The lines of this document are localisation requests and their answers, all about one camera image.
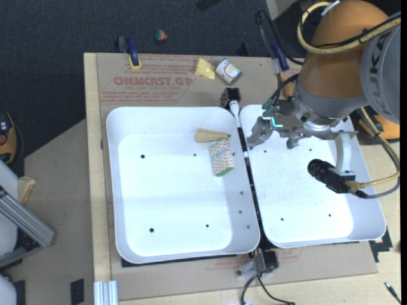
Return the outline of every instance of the white can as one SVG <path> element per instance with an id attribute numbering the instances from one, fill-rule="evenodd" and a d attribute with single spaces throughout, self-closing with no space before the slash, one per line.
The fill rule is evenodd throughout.
<path id="1" fill-rule="evenodd" d="M 228 84 L 233 84 L 242 75 L 242 71 L 236 68 L 228 58 L 224 58 L 216 67 L 219 74 Z"/>

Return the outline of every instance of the yellow and black tool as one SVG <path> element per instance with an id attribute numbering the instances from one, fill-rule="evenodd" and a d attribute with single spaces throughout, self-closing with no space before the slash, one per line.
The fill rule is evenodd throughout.
<path id="1" fill-rule="evenodd" d="M 0 159 L 10 164 L 17 153 L 17 129 L 11 116 L 0 111 Z"/>

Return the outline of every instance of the table surface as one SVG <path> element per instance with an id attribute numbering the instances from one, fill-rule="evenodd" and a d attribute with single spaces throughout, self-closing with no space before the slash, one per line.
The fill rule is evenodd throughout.
<path id="1" fill-rule="evenodd" d="M 90 169 L 90 202 L 92 208 L 93 270 L 95 281 L 111 280 L 111 263 L 107 228 L 104 167 L 100 151 L 101 126 L 97 54 L 84 54 L 86 121 Z M 393 143 L 399 154 L 399 143 Z M 361 144 L 370 175 L 373 179 L 393 174 L 394 166 L 378 145 Z M 393 182 L 378 186 L 377 192 L 386 191 Z M 394 247 L 379 254 L 378 273 L 364 276 L 303 281 L 268 286 L 270 293 L 296 304 L 397 304 L 384 283 L 389 282 L 401 298 L 401 225 L 400 189 L 380 199 L 383 214 Z M 201 292 L 147 299 L 121 301 L 121 305 L 136 304 L 240 304 L 240 289 Z M 261 289 L 251 287 L 245 295 L 255 305 L 275 304 Z"/>

